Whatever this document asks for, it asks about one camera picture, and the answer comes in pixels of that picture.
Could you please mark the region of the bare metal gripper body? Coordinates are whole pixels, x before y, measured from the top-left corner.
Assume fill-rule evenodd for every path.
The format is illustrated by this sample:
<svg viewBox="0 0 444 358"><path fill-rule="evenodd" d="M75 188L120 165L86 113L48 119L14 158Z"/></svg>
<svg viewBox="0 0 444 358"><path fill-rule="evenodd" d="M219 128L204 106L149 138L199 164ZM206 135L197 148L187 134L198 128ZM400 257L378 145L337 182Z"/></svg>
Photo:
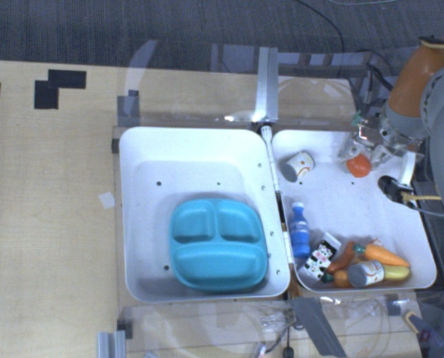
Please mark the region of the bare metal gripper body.
<svg viewBox="0 0 444 358"><path fill-rule="evenodd" d="M383 146L389 153L417 152L422 144L420 139L400 134L387 119L361 119L354 138L369 149Z"/></svg>

